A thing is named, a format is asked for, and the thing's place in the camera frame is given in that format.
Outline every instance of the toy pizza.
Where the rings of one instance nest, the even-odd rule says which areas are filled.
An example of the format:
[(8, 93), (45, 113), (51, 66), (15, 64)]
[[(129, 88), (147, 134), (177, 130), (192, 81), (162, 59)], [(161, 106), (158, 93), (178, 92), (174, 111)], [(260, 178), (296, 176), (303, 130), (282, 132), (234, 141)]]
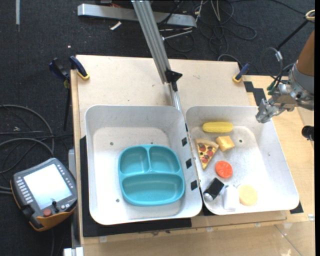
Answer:
[(202, 169), (206, 169), (211, 159), (214, 157), (219, 145), (211, 140), (197, 138), (195, 139), (199, 160)]

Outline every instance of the control button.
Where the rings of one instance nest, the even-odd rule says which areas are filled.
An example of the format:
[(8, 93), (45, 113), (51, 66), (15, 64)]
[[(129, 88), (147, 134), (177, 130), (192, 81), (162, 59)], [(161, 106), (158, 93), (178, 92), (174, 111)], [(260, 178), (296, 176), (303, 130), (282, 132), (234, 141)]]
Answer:
[(49, 217), (49, 216), (51, 216), (52, 215), (52, 211), (50, 210), (50, 209), (45, 209), (44, 211), (43, 211), (43, 216), (44, 217)]

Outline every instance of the metal bar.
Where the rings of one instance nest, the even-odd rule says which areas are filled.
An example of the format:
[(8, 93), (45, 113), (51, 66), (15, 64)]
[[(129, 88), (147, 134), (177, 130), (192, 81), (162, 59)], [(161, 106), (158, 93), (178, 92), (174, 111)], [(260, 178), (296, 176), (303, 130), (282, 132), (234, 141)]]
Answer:
[[(168, 83), (165, 72), (171, 70), (163, 39), (159, 33), (149, 1), (132, 1), (134, 10), (140, 22), (144, 37), (149, 46), (155, 66), (162, 83)], [(172, 105), (181, 112), (180, 99), (172, 84), (169, 84)]]
[[(168, 17), (169, 13), (153, 12), (155, 22), (159, 23)], [(115, 19), (123, 21), (138, 21), (133, 9), (114, 8), (109, 6), (83, 3), (78, 6), (78, 16), (91, 16), (97, 18)], [(167, 24), (184, 27), (197, 27), (194, 17), (183, 14), (172, 14)]]

